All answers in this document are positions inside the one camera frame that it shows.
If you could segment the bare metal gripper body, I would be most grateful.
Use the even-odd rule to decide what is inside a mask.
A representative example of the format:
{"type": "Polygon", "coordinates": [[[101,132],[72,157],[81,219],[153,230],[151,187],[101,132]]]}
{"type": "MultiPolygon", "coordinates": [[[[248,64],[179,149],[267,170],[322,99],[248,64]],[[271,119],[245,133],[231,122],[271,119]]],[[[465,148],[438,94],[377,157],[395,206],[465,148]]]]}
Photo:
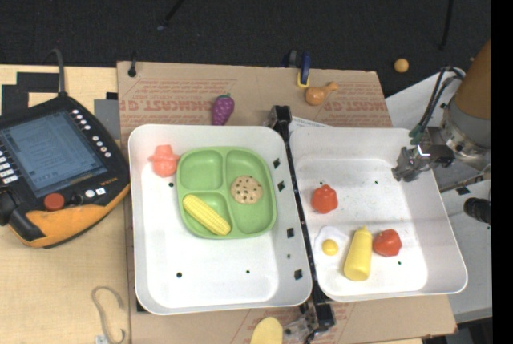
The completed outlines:
{"type": "Polygon", "coordinates": [[[491,163],[490,150],[456,127],[428,127],[416,145],[416,159],[429,167],[444,168],[458,161],[477,171],[486,170],[491,163]]]}

